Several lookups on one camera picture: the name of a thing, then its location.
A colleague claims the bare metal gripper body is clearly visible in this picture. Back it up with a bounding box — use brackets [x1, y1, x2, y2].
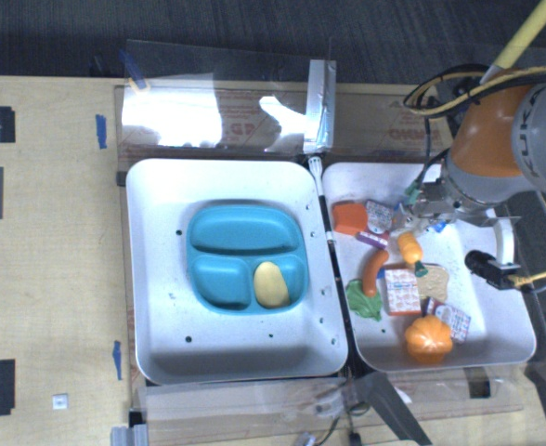
[411, 177, 463, 223]

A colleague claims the small white printed packet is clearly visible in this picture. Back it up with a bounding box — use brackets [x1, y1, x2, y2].
[364, 199, 396, 236]

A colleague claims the orange toy carrot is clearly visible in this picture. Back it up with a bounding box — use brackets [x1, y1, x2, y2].
[396, 230, 429, 279]

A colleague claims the small purple packet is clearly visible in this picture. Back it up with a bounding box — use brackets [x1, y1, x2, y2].
[355, 230, 390, 251]

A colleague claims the orange cube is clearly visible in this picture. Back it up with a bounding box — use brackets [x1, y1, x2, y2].
[331, 201, 370, 237]

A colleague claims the tan toy bread slice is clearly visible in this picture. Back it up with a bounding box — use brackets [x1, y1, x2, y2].
[413, 263, 451, 303]

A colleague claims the orange toy sausage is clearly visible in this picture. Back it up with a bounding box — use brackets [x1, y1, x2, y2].
[361, 248, 391, 299]

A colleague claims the orange and white carton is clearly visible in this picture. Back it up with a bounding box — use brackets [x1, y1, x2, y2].
[383, 267, 423, 318]

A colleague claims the thin black and white rod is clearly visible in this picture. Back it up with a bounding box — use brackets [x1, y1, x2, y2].
[307, 155, 358, 372]

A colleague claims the green toy lettuce leaf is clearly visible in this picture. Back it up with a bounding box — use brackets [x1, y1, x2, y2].
[344, 279, 384, 322]

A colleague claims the white patterned carton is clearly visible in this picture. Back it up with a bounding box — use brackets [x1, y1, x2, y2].
[422, 296, 473, 345]

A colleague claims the orange toy pumpkin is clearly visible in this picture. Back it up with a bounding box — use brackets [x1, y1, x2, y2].
[403, 314, 455, 366]

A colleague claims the white plastic tray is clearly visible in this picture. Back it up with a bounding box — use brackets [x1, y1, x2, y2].
[321, 161, 538, 374]
[124, 157, 350, 386]

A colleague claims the yellow toy potato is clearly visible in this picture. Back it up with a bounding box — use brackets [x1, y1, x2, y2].
[253, 261, 292, 309]

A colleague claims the blue divided plate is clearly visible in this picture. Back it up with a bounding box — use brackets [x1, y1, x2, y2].
[185, 203, 308, 316]

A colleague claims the black cylinder on white bracket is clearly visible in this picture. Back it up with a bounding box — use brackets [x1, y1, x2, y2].
[463, 216, 523, 292]

